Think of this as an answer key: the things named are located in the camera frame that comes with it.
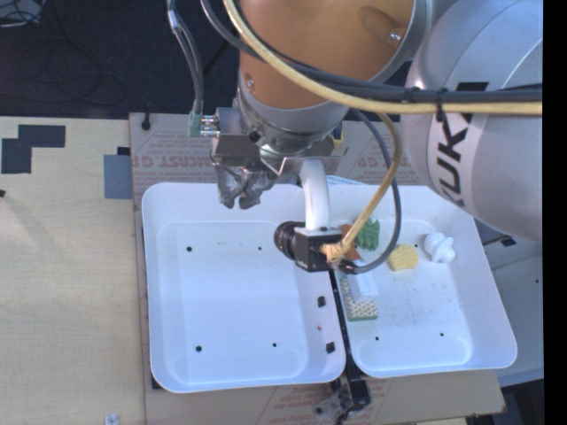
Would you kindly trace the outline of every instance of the yellow sponge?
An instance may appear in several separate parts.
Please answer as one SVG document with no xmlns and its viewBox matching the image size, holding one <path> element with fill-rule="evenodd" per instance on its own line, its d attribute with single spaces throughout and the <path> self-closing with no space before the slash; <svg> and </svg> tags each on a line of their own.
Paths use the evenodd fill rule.
<svg viewBox="0 0 567 425">
<path fill-rule="evenodd" d="M 388 264 L 393 271 L 414 269 L 419 262 L 419 255 L 413 245 L 399 244 L 388 257 Z"/>
</svg>

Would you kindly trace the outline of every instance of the yellow cable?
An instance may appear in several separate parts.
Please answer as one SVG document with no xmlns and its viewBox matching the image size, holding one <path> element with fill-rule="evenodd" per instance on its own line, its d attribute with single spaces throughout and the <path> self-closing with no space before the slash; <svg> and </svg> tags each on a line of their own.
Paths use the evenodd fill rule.
<svg viewBox="0 0 567 425">
<path fill-rule="evenodd" d="M 242 35 L 244 40 L 260 55 L 269 65 L 274 67 L 279 73 L 295 82 L 301 87 L 315 93 L 320 97 L 329 99 L 336 103 L 375 113 L 395 113 L 395 114 L 417 114 L 417 113 L 436 113 L 435 103 L 389 103 L 385 101 L 375 101 L 347 95 L 325 87 L 317 81 L 309 79 L 304 74 L 299 73 L 291 66 L 282 61 L 270 48 L 268 48 L 257 36 L 248 28 L 240 17 L 234 0 L 222 0 L 227 14 L 232 24 Z M 502 103 L 445 103 L 445 112 L 453 113 L 497 113 L 515 115 L 541 115 L 542 102 L 502 102 Z"/>
<path fill-rule="evenodd" d="M 400 164 L 401 160 L 401 153 L 402 153 L 402 146 L 401 146 L 401 139 L 396 132 L 396 128 L 394 127 L 392 120 L 386 114 L 379 113 L 378 116 L 386 125 L 390 133 L 392 134 L 392 139 L 394 142 L 394 151 L 392 156 L 392 163 L 390 164 L 390 168 L 386 172 L 386 175 L 380 184 L 380 187 L 371 198 L 370 202 L 366 205 L 364 210 L 362 210 L 361 215 L 358 216 L 358 219 L 354 221 L 354 224 L 350 227 L 348 232 L 343 236 L 343 239 L 339 243 L 334 244 L 323 244 L 321 247 L 321 253 L 324 253 L 327 256 L 327 261 L 330 263 L 337 263 L 339 262 L 343 256 L 348 252 L 351 248 L 351 245 L 354 242 L 354 239 L 361 231 L 364 224 L 369 219 L 370 215 L 376 209 L 380 200 L 384 196 L 385 192 L 388 190 L 390 185 L 392 184 L 393 179 L 396 176 L 396 171 L 398 170 L 398 165 Z"/>
</svg>

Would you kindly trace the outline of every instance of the copper-colored housing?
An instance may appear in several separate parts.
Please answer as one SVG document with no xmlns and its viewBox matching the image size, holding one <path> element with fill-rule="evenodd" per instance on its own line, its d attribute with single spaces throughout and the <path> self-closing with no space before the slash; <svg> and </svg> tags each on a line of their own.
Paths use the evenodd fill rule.
<svg viewBox="0 0 567 425">
<path fill-rule="evenodd" d="M 298 61 L 361 80 L 378 74 L 400 46 L 414 0 L 240 0 L 253 30 Z M 240 54 L 245 86 L 263 104 L 293 109 L 324 99 L 271 66 Z"/>
</svg>

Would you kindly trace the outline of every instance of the white plastic piece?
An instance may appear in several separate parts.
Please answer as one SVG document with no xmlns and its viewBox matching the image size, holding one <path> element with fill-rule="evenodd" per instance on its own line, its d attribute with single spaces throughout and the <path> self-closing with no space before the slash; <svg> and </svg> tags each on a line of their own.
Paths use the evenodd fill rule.
<svg viewBox="0 0 567 425">
<path fill-rule="evenodd" d="M 378 296 L 378 285 L 372 272 L 348 275 L 346 279 L 354 302 L 371 301 Z"/>
<path fill-rule="evenodd" d="M 306 158 L 299 172 L 301 186 L 305 192 L 305 228 L 318 230 L 330 225 L 329 185 L 322 161 Z"/>
<path fill-rule="evenodd" d="M 425 237 L 425 251 L 431 255 L 433 261 L 450 263 L 454 259 L 453 238 L 443 233 L 430 233 Z"/>
</svg>

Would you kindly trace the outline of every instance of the white pipe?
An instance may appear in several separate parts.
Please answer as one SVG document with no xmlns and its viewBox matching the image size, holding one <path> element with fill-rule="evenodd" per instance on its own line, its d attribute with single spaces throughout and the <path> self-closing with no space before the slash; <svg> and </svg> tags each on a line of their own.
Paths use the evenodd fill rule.
<svg viewBox="0 0 567 425">
<path fill-rule="evenodd" d="M 320 158 L 306 158 L 299 171 L 305 194 L 305 228 L 330 227 L 330 202 L 327 175 Z"/>
</svg>

